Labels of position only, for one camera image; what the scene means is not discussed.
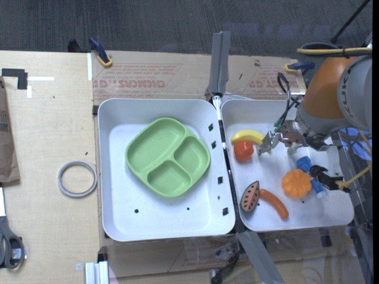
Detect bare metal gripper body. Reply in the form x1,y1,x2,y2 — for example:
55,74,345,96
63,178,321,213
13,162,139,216
277,119,311,156

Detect yellow banana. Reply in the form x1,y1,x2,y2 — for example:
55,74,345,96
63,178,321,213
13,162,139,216
230,129,265,146

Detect red toy pepper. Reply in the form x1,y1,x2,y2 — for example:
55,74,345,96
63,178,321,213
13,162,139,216
233,140,255,162

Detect blue and white bottle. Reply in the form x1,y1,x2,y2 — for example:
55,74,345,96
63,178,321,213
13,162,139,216
295,154,328,199

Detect orange toy pumpkin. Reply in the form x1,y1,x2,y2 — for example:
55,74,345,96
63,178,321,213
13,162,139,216
281,169,313,199

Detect toy watermelon slice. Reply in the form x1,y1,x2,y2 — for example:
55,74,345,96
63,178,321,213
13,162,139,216
239,180,261,213

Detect orange sausage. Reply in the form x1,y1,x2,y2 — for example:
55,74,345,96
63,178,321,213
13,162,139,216
259,188,290,220

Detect white plastic tray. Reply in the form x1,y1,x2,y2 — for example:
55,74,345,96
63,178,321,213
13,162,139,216
97,98,237,243
220,98,355,233

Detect green divided plate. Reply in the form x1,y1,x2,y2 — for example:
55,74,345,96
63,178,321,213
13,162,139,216
124,117,211,198

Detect brown cardboard board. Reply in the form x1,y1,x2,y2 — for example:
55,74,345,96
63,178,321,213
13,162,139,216
91,50,358,279

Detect white tape roll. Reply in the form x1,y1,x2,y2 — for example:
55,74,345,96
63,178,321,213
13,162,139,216
57,160,98,199

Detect brown paper bag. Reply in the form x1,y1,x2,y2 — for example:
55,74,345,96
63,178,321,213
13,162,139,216
0,75,21,184

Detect grey handled scissors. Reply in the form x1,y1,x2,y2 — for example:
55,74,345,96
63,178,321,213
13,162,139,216
0,186,27,270

